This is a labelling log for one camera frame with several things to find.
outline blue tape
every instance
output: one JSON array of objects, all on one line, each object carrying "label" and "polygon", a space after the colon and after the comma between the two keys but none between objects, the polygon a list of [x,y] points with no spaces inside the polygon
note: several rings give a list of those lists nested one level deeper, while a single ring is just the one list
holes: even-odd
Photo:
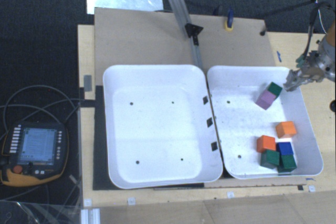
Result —
[{"label": "blue tape", "polygon": [[280,57],[280,55],[281,55],[280,52],[277,51],[277,55],[278,55],[278,59],[279,59],[279,61],[282,62],[282,61],[281,61],[281,57]]},{"label": "blue tape", "polygon": [[227,27],[232,28],[233,25],[233,9],[230,7],[227,13]]}]

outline red emergency stop button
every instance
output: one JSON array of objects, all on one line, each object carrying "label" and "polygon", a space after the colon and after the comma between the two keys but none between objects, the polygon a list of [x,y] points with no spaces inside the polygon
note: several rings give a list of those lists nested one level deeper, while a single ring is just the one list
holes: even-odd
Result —
[{"label": "red emergency stop button", "polygon": [[14,172],[15,174],[21,174],[21,173],[22,173],[22,170],[23,170],[23,168],[22,168],[21,165],[15,165],[14,168],[13,168],[13,172]]}]

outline blue cube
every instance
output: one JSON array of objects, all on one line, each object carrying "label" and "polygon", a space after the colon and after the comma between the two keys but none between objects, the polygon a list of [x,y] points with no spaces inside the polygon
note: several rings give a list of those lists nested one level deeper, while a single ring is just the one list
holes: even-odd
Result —
[{"label": "blue cube", "polygon": [[277,143],[277,151],[280,155],[293,155],[293,148],[290,142],[279,142]]}]

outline cardboard sheet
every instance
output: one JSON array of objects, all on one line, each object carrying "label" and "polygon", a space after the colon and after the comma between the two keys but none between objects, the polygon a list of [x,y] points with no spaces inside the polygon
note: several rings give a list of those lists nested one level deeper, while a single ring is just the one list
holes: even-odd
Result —
[{"label": "cardboard sheet", "polygon": [[[204,27],[198,36],[204,72],[215,65],[274,66],[263,20],[235,18],[234,30],[224,30],[224,17],[191,15]],[[193,64],[191,45],[174,14],[96,8],[96,85],[112,65]]]}]

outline purple cube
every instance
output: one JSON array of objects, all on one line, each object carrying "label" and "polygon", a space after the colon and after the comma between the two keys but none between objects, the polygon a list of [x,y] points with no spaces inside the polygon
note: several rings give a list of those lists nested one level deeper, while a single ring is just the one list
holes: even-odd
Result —
[{"label": "purple cube", "polygon": [[256,104],[261,108],[267,110],[276,99],[276,95],[269,92],[267,89],[261,93],[256,101]]}]

